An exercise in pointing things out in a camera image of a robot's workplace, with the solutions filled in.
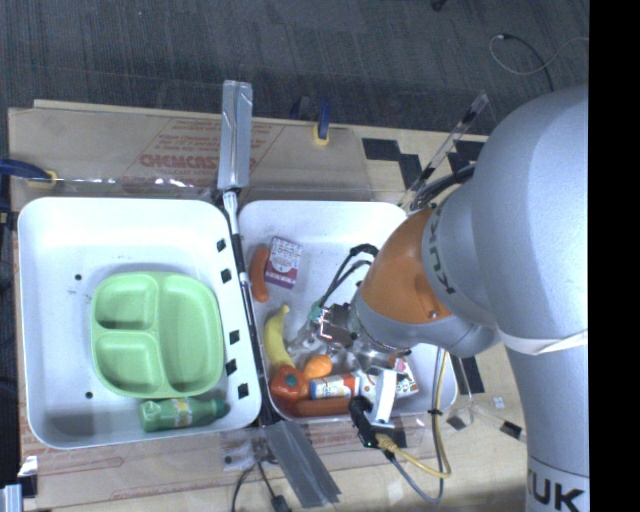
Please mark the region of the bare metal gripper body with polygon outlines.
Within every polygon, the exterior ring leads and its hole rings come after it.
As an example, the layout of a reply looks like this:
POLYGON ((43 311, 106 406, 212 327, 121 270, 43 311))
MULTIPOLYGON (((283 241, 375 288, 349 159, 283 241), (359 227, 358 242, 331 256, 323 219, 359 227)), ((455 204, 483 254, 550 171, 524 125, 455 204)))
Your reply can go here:
POLYGON ((375 340, 362 326, 356 309, 347 303, 322 308, 316 336, 326 345, 327 352, 349 370, 392 368, 401 357, 400 349, 375 340))

